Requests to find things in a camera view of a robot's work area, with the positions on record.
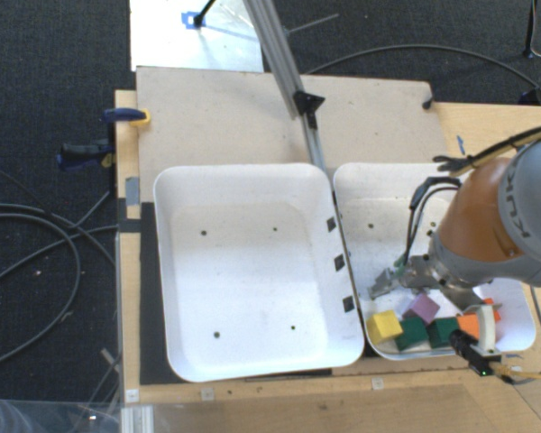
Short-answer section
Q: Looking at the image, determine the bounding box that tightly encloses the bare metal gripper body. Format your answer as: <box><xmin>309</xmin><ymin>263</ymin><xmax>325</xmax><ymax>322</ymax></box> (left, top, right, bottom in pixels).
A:
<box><xmin>399</xmin><ymin>253</ymin><xmax>482</xmax><ymax>311</ymax></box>

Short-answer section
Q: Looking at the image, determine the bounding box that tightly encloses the purple cube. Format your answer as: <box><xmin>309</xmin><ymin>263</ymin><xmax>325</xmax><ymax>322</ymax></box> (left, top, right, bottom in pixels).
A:
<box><xmin>401</xmin><ymin>291</ymin><xmax>441</xmax><ymax>326</ymax></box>

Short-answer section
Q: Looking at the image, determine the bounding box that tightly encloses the yellow cube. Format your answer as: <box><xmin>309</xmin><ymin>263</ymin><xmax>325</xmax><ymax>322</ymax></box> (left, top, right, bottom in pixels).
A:
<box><xmin>365</xmin><ymin>309</ymin><xmax>404</xmax><ymax>346</ymax></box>

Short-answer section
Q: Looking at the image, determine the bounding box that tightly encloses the thin black rod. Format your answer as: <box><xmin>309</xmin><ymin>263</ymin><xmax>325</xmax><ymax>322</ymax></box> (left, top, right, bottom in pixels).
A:
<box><xmin>329</xmin><ymin>176</ymin><xmax>367</xmax><ymax>333</ymax></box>

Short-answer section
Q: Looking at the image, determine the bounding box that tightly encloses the green cube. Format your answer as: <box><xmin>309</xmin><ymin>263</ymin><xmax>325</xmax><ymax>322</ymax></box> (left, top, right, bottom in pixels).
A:
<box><xmin>426</xmin><ymin>317</ymin><xmax>461</xmax><ymax>349</ymax></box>
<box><xmin>394</xmin><ymin>316</ymin><xmax>431</xmax><ymax>353</ymax></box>

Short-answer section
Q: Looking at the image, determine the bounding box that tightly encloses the orange cube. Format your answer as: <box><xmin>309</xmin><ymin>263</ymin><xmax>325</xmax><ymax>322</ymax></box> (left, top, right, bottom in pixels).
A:
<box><xmin>481</xmin><ymin>298</ymin><xmax>502</xmax><ymax>324</ymax></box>
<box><xmin>455</xmin><ymin>313</ymin><xmax>481</xmax><ymax>341</ymax></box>

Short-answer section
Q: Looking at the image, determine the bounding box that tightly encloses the white plastic tray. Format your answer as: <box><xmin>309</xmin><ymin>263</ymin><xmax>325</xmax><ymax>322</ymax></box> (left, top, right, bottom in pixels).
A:
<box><xmin>332</xmin><ymin>161</ymin><xmax>537</xmax><ymax>362</ymax></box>
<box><xmin>152</xmin><ymin>162</ymin><xmax>367</xmax><ymax>383</ymax></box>

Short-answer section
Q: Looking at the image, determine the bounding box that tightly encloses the pale flat board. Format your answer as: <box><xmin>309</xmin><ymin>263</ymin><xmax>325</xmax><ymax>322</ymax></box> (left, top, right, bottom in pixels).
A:
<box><xmin>134</xmin><ymin>65</ymin><xmax>451</xmax><ymax>207</ymax></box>

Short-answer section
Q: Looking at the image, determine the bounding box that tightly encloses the black cylinder on white bracket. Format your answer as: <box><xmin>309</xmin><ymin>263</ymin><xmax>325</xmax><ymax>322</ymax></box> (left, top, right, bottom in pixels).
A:
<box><xmin>448</xmin><ymin>303</ymin><xmax>503</xmax><ymax>377</ymax></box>

